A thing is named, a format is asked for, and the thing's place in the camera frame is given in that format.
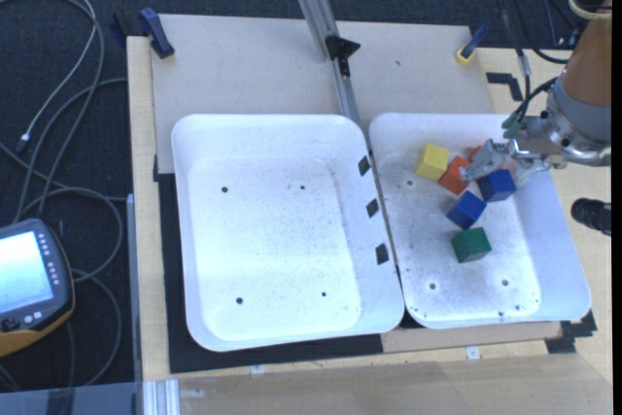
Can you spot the white plastic tray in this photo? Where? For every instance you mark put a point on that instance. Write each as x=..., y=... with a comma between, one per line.
x=486, y=287
x=272, y=233

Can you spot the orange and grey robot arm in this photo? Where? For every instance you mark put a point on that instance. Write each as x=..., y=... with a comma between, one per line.
x=590, y=63

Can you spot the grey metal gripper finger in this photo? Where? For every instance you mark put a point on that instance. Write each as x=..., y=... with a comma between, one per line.
x=528, y=171
x=486, y=158

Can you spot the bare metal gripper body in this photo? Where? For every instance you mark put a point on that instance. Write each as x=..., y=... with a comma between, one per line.
x=544, y=138

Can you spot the green cube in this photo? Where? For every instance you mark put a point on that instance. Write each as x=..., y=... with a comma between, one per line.
x=471, y=245

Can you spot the pale wood board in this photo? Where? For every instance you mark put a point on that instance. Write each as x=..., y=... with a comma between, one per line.
x=252, y=73

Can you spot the yellow cube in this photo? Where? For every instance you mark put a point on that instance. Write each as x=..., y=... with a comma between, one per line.
x=431, y=159

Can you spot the blue cube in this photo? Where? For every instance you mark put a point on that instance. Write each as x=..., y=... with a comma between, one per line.
x=466, y=210
x=498, y=187

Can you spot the orange cube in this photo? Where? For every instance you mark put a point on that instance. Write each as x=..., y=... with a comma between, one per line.
x=452, y=177

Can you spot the black cylinder on white bracket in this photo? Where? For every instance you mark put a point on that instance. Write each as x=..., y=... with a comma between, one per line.
x=590, y=214

